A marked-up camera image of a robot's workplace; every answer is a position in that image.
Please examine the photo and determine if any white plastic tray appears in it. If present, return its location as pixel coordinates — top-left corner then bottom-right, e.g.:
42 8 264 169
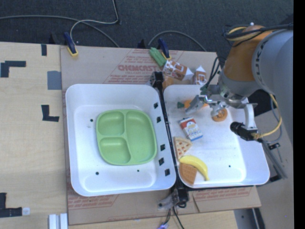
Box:
163 84 271 189
65 83 177 197

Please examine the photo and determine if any black block with thin wires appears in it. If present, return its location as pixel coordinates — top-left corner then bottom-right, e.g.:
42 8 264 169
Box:
173 187 190 208
150 71 165 88

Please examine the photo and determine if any yellow banana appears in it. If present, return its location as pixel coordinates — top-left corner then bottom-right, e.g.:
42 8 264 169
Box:
179 155 211 182

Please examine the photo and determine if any large white and orange carton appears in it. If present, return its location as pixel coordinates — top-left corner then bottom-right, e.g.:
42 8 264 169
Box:
162 60 194 82

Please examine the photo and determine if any pale waffle slice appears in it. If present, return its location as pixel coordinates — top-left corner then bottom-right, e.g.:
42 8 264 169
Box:
173 136 193 161

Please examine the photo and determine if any thin black and white rod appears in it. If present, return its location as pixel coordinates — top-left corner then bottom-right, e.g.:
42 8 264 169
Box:
157 84 183 191

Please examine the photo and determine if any orange carrot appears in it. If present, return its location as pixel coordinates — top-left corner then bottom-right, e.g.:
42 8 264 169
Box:
176 99 209 109

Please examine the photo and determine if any small white and orange carton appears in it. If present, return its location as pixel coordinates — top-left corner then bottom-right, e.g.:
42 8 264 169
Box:
191 65 208 85

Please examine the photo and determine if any red and white packet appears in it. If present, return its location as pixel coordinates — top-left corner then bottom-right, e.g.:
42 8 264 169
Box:
178 117 204 142

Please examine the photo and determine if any green divided plate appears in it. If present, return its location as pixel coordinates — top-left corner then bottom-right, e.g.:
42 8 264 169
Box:
96 109 158 166

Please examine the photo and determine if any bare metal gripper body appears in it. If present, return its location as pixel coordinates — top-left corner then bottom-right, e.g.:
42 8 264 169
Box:
201 84 258 110

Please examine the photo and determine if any green toy vegetable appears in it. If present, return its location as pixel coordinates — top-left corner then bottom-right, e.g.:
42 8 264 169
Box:
149 47 168 68

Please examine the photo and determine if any black cylinder on white bracket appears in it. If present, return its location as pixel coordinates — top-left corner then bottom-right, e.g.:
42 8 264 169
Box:
229 103 260 142

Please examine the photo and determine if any orange waffle slice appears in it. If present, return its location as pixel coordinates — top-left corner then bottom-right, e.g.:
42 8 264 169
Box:
179 162 198 186

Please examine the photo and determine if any brown cardboard board red print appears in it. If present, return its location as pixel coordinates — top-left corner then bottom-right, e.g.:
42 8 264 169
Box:
60 45 262 225

